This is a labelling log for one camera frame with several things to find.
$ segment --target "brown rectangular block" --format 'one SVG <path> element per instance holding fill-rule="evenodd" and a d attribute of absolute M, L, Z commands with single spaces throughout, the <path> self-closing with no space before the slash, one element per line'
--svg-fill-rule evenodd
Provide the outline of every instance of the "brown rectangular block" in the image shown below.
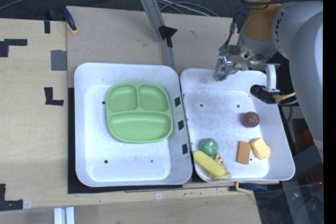
<path fill-rule="evenodd" d="M 239 141 L 237 161 L 243 164 L 248 164 L 250 159 L 251 145 L 244 141 Z"/>

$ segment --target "white tray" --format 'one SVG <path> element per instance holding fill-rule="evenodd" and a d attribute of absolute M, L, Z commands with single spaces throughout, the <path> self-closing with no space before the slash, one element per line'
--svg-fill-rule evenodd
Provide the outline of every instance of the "white tray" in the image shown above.
<path fill-rule="evenodd" d="M 231 179 L 212 179 L 195 163 L 200 178 L 210 183 L 292 178 L 295 166 L 278 107 L 250 94 L 252 85 L 266 85 L 266 75 L 260 71 L 242 71 L 216 82 L 213 74 L 214 70 L 208 69 L 186 69 L 181 74 L 192 151 L 198 150 L 202 139 L 215 139 L 219 153 L 232 174 Z M 255 128 L 242 125 L 242 116 L 248 111 L 255 111 L 260 116 L 260 123 Z M 237 162 L 238 142 L 250 142 L 257 137 L 263 138 L 270 146 L 270 158 L 260 160 L 251 150 L 248 165 Z"/>
<path fill-rule="evenodd" d="M 112 137 L 103 102 L 113 85 L 126 82 L 153 83 L 167 92 L 174 120 L 173 132 L 167 139 L 128 144 Z M 181 101 L 177 106 L 176 98 Z M 76 173 L 83 184 L 101 187 L 185 183 L 192 174 L 185 125 L 180 82 L 172 68 L 84 63 L 76 69 Z"/>

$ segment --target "green plate compartment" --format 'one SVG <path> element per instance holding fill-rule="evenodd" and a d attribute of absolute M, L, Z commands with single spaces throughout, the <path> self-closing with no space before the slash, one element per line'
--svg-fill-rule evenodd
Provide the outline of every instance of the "green plate compartment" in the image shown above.
<path fill-rule="evenodd" d="M 173 113 L 164 89 L 149 83 L 120 83 L 107 93 L 106 115 L 112 136 L 126 143 L 150 143 L 173 131 Z"/>

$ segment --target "brown round toy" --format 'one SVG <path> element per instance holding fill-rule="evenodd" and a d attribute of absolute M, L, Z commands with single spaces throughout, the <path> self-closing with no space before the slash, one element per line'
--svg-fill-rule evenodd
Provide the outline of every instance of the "brown round toy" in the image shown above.
<path fill-rule="evenodd" d="M 259 124 L 259 115 L 256 112 L 246 112 L 243 118 L 243 125 L 245 127 L 255 127 Z"/>

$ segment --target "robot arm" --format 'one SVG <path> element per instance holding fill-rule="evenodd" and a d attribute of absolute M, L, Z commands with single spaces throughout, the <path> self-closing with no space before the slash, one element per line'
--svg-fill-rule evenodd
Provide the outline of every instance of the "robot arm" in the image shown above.
<path fill-rule="evenodd" d="M 278 51 L 289 60 L 292 85 L 315 140 L 323 141 L 322 0 L 243 0 L 253 5 L 238 43 L 220 47 L 216 81 L 248 68 L 267 70 Z M 254 94 L 262 94 L 254 88 Z"/>

